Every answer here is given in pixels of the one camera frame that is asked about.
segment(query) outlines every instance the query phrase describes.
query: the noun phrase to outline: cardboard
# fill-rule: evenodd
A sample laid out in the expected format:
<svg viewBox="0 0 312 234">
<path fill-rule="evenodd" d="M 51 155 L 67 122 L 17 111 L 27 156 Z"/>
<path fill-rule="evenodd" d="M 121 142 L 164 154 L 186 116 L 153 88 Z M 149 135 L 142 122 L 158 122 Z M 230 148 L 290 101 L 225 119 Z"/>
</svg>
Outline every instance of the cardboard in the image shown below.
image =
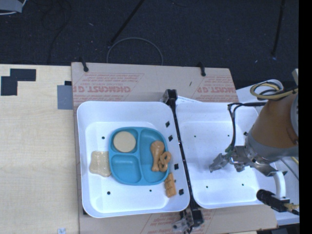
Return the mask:
<svg viewBox="0 0 312 234">
<path fill-rule="evenodd" d="M 72 63 L 73 105 L 78 180 L 80 233 L 153 234 L 173 232 L 172 223 L 179 213 L 140 214 L 108 218 L 92 218 L 83 214 L 81 200 L 80 159 L 77 131 L 77 108 L 85 101 L 161 101 L 166 89 L 176 89 L 179 96 L 203 102 L 238 102 L 229 69 L 170 67 L 127 64 Z M 275 215 L 265 205 L 201 209 L 204 223 L 194 234 L 221 234 L 277 227 Z"/>
</svg>

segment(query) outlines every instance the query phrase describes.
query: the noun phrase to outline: white tray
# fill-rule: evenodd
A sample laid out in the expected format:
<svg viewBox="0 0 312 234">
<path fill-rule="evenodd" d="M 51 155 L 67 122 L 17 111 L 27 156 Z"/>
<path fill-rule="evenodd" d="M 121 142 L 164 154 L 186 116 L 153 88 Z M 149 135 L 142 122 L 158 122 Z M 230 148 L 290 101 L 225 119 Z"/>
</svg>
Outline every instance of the white tray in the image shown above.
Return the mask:
<svg viewBox="0 0 312 234">
<path fill-rule="evenodd" d="M 169 106 L 162 102 L 88 101 L 79 106 L 77 120 L 82 204 L 88 215 L 102 218 L 178 212 L 187 208 L 190 194 Z M 163 182 L 157 185 L 126 185 L 117 182 L 112 175 L 102 177 L 89 171 L 91 153 L 108 151 L 111 133 L 121 127 L 148 127 L 163 134 L 172 154 L 169 172 L 176 180 L 177 195 L 167 197 Z"/>
<path fill-rule="evenodd" d="M 272 177 L 254 168 L 238 173 L 227 164 L 210 173 L 209 165 L 219 153 L 225 154 L 233 136 L 228 103 L 181 103 L 176 108 L 182 145 L 195 201 L 203 208 L 263 204 L 256 198 L 259 189 L 275 193 Z M 240 107 L 235 112 L 236 142 L 244 145 L 258 114 L 254 107 Z"/>
</svg>

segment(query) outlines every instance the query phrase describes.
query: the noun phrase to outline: round beige toy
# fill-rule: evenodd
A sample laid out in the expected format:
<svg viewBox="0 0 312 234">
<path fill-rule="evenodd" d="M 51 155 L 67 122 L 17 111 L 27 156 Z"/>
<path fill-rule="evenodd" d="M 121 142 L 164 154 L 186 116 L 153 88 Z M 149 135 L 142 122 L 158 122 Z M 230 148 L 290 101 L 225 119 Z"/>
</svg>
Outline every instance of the round beige toy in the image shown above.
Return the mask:
<svg viewBox="0 0 312 234">
<path fill-rule="evenodd" d="M 115 148 L 122 153 L 132 151 L 136 146 L 136 142 L 136 138 L 127 131 L 117 133 L 113 140 Z"/>
</svg>

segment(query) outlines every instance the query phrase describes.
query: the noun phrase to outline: white cable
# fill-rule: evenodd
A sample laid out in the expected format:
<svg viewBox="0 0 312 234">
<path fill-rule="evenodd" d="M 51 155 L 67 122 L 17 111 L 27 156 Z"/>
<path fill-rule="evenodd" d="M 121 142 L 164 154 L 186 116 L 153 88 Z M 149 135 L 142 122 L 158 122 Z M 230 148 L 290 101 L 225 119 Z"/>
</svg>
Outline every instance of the white cable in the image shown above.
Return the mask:
<svg viewBox="0 0 312 234">
<path fill-rule="evenodd" d="M 22 8 L 24 7 L 24 5 L 26 4 L 28 0 L 24 0 L 23 4 L 22 4 Z M 5 15 L 12 15 L 12 14 L 15 14 L 16 11 L 12 11 L 12 12 L 6 12 L 6 13 L 0 13 L 0 16 L 5 16 Z"/>
</svg>

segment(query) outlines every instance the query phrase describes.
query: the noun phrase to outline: blue plate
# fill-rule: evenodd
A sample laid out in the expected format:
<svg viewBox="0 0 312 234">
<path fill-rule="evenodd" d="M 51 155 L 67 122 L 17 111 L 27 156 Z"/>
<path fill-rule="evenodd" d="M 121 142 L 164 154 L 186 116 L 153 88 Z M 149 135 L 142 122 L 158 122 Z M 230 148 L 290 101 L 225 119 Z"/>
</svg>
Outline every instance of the blue plate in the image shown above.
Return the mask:
<svg viewBox="0 0 312 234">
<path fill-rule="evenodd" d="M 136 146 L 128 153 L 118 151 L 113 140 L 116 134 L 122 131 L 131 133 L 136 139 Z M 123 184 L 128 185 L 156 185 L 163 182 L 169 173 L 153 172 L 153 155 L 150 150 L 151 144 L 160 140 L 168 147 L 163 135 L 152 128 L 146 127 L 123 127 L 116 129 L 109 140 L 109 164 L 114 178 Z"/>
</svg>

